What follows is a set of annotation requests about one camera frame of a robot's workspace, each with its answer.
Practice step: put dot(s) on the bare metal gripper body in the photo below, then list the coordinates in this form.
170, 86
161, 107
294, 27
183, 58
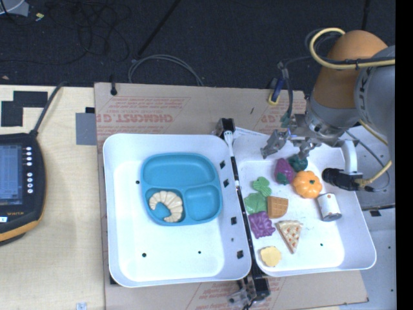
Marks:
309, 131

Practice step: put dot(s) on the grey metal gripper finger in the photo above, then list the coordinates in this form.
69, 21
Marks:
306, 150
274, 142

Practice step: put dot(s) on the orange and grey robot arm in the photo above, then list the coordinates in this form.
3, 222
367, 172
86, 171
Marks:
338, 82

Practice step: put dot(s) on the dark green toy vegetable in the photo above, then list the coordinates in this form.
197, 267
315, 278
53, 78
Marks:
300, 164

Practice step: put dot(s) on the purple toy eggplant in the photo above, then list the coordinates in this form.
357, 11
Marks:
284, 170

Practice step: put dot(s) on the orange toy pumpkin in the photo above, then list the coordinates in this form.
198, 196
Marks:
306, 184

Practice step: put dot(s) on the thin black and white rod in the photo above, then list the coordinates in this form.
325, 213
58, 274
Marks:
240, 192

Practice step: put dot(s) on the small white can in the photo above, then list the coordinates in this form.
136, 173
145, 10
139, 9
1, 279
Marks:
328, 207

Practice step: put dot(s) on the orange toy waffle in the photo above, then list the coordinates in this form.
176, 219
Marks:
277, 207

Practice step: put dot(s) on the light green toy lettuce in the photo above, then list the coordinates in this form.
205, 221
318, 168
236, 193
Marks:
255, 203

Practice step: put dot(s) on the purple toy grapes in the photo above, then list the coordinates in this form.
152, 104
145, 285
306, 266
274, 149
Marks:
261, 224

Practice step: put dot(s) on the brown cardboard board red print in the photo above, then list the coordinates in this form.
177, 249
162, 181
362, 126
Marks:
193, 115

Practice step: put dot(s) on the cream toy pie slice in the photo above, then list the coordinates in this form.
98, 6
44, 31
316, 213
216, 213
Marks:
290, 234

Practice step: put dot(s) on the blue divided plate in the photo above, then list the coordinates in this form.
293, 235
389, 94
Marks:
180, 171

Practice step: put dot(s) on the white plastic tray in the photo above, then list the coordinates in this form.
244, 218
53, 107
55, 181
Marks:
322, 247
174, 254

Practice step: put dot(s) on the yellow toy biscuit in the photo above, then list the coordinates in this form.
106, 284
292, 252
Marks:
270, 256

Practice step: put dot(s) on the cream toy croissant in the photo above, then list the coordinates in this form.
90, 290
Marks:
172, 202

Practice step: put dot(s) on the black cylinder on white bracket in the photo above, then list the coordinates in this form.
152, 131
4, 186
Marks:
338, 177

